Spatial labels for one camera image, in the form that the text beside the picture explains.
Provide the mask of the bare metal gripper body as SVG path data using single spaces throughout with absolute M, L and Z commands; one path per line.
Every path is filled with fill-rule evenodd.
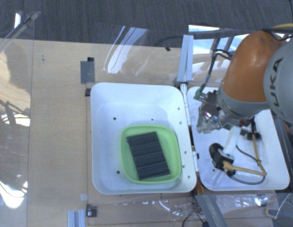
M 222 100 L 219 91 L 202 93 L 199 100 L 199 129 L 231 129 L 241 127 L 241 115 L 232 111 Z

